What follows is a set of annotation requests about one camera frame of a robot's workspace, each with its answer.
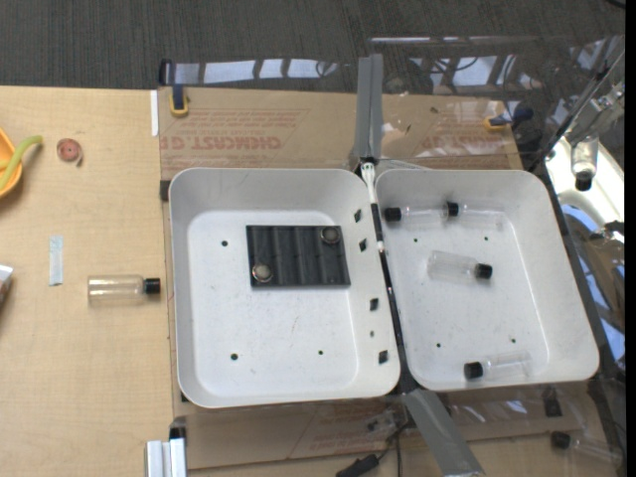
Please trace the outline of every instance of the orange plastic object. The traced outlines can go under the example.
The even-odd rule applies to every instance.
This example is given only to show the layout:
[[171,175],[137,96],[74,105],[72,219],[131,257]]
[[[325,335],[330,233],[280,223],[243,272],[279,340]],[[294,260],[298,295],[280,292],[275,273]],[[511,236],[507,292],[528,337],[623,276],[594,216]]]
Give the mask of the orange plastic object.
[[[13,146],[13,143],[11,143],[9,137],[4,133],[2,128],[0,128],[0,163],[9,161],[9,159],[11,159],[11,157],[13,156],[15,150],[16,149]],[[2,174],[2,172],[4,172],[4,168],[0,169],[0,174]],[[20,162],[18,166],[16,166],[16,169],[13,172],[13,175],[11,175],[9,182],[4,187],[4,189],[0,191],[0,198],[8,195],[11,190],[18,185],[20,177],[22,177],[22,162]]]

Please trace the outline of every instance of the dark floor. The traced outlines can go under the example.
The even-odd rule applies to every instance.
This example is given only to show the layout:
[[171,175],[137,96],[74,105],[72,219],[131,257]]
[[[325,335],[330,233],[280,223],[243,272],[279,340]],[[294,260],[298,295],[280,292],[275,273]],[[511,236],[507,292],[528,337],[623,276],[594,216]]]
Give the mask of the dark floor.
[[0,84],[151,88],[162,58],[336,62],[377,35],[624,31],[604,0],[0,0]]

